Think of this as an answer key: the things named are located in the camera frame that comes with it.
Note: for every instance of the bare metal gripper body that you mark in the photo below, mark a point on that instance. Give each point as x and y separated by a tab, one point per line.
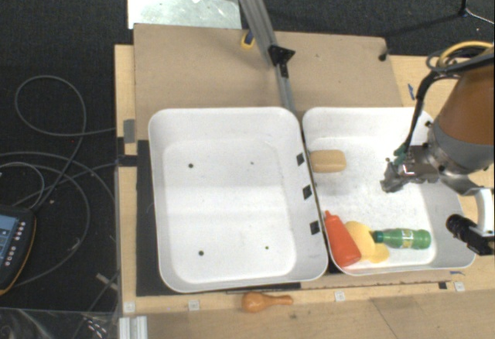
425	167

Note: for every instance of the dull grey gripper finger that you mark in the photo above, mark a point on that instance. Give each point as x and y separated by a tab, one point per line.
390	183
395	168

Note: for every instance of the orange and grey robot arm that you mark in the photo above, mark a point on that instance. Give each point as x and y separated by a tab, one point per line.
470	105

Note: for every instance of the white plastic tray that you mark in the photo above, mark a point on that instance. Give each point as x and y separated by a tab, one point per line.
232	206
371	194

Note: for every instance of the green plastic bottle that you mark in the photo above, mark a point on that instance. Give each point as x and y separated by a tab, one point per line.
406	238

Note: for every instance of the tan bread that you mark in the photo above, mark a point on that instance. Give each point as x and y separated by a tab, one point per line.
328	161

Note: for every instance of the red squeeze bottle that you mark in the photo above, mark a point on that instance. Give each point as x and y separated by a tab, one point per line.
342	240

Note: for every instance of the brown toy drumstick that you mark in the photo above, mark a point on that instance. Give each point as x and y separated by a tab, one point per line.
257	302

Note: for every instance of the brown cardboard board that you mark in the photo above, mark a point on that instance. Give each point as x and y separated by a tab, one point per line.
201	70

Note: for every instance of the black cylinder on white bracket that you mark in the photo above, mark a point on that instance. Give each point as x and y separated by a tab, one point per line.
470	233

